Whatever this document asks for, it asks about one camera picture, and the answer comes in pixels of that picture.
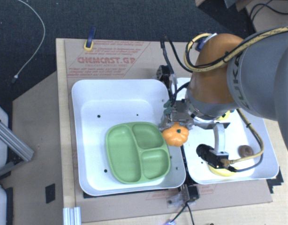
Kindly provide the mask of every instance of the small orange pumpkin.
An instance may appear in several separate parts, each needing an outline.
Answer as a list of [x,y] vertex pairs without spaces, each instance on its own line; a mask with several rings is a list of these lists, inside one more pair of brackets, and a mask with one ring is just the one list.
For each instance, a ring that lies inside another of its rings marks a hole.
[[168,145],[181,147],[188,140],[189,130],[176,122],[172,127],[165,129],[162,135]]

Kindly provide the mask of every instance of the white sink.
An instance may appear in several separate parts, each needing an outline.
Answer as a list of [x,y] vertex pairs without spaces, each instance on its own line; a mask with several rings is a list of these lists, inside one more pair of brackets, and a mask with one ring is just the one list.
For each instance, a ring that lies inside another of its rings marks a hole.
[[92,196],[177,188],[186,172],[181,149],[169,146],[171,168],[158,180],[123,184],[111,173],[105,136],[127,122],[160,123],[168,100],[165,85],[155,79],[80,80],[72,88],[79,183]]
[[[178,87],[186,82],[189,78],[178,78]],[[178,93],[177,100],[185,97],[186,89]],[[190,177],[199,184],[214,184],[223,182],[245,181],[245,180],[258,180],[274,178],[279,172],[279,165],[264,123],[260,117],[251,115],[242,111],[249,122],[253,125],[264,143],[264,153],[262,162],[249,170],[244,172],[236,172],[232,176],[222,176],[214,174],[210,171],[209,165],[200,158],[196,153],[196,148],[199,144],[206,144],[214,147],[215,138],[212,129],[204,130],[198,126],[193,126],[189,131],[187,142],[183,145],[185,157],[187,160],[187,167]],[[254,154],[260,151],[260,147],[250,130],[246,128],[244,122],[239,114],[234,111],[225,120],[221,122],[229,123],[225,129],[225,151],[229,153],[229,159],[240,158],[238,148],[241,145],[249,145]],[[260,160],[260,157],[248,159],[234,164],[234,167],[243,169],[251,167]]]

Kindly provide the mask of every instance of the yellow clip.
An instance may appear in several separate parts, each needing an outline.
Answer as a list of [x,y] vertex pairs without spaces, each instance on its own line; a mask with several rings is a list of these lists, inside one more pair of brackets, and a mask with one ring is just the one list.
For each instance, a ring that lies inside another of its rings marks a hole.
[[92,41],[92,42],[91,42],[91,46],[90,46],[90,47],[87,47],[87,46],[86,46],[86,45],[87,45],[87,40],[86,40],[85,43],[84,43],[84,45],[83,45],[83,49],[84,49],[85,51],[87,51],[87,52],[91,52],[92,49],[93,49],[93,44],[94,44],[94,42]]
[[218,121],[225,120],[229,117],[229,115],[230,115],[230,111],[227,111],[223,116],[218,117],[216,120],[218,120]]

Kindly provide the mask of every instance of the metal mount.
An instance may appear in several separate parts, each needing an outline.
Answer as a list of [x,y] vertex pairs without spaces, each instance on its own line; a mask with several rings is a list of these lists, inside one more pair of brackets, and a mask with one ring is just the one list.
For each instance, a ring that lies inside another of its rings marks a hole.
[[31,161],[34,151],[23,143],[16,135],[0,120],[0,139],[20,157],[18,162],[8,162],[0,168],[0,176],[13,170],[15,167],[21,165],[24,162]]
[[63,208],[63,225],[82,225],[80,207]]

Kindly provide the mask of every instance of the yellow cable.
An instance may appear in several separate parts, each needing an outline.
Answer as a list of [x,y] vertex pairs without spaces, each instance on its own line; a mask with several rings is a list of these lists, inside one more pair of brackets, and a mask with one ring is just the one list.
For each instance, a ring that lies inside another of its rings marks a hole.
[[228,166],[230,164],[235,164],[235,163],[242,162],[242,161],[245,161],[245,160],[248,160],[248,159],[256,158],[258,156],[261,156],[264,153],[264,143],[263,143],[262,138],[257,133],[257,131],[254,129],[254,127],[251,125],[251,123],[249,123],[249,121],[247,120],[247,118],[244,115],[244,113],[240,109],[237,109],[237,111],[238,111],[240,117],[242,118],[242,120],[244,121],[244,123],[246,124],[246,127],[249,128],[249,130],[253,134],[255,134],[255,136],[259,140],[261,150],[260,150],[260,152],[254,154],[254,155],[248,156],[248,157],[242,157],[242,158],[235,159],[235,160],[222,159],[221,162],[224,164],[224,166]]
[[[197,42],[199,39],[201,38],[207,38],[208,36],[212,35],[211,33],[202,33],[202,34],[199,34],[197,35],[196,37],[194,37],[191,41],[188,42],[187,46],[186,46],[186,49],[187,51],[189,52],[191,47],[193,46],[193,44],[195,42]],[[185,64],[186,66],[191,70],[193,71],[193,67],[188,63],[188,60],[187,60],[187,56],[186,56],[186,52],[184,53],[183,55],[183,59],[185,61]]]
[[202,37],[205,37],[205,33],[204,34],[201,34],[201,35],[198,35],[196,36],[194,39],[192,39],[186,46],[186,52],[184,54],[184,61],[185,61],[185,64],[186,66],[194,71],[194,72],[206,72],[206,71],[210,71],[210,70],[213,70],[213,69],[216,69],[218,67],[221,67],[222,65],[226,64],[227,62],[229,62],[234,56],[238,55],[240,52],[242,52],[244,49],[246,49],[247,47],[253,45],[254,43],[264,39],[264,38],[267,38],[267,37],[270,37],[270,36],[273,36],[273,35],[276,35],[276,34],[279,34],[279,33],[283,33],[283,32],[287,32],[288,31],[288,26],[284,26],[284,27],[279,27],[279,28],[276,28],[276,29],[272,29],[272,30],[269,30],[267,32],[263,32],[263,33],[260,33],[258,34],[257,36],[253,37],[252,39],[244,42],[243,44],[239,45],[238,47],[236,47],[231,53],[229,53],[226,57],[224,57],[223,59],[221,59],[218,63],[212,65],[212,66],[208,66],[208,67],[203,67],[203,68],[197,68],[197,67],[193,67],[190,65],[190,63],[188,62],[187,60],[187,57],[186,57],[186,52],[189,52],[191,47],[193,46],[193,43],[194,41],[197,41],[198,39],[202,38]]

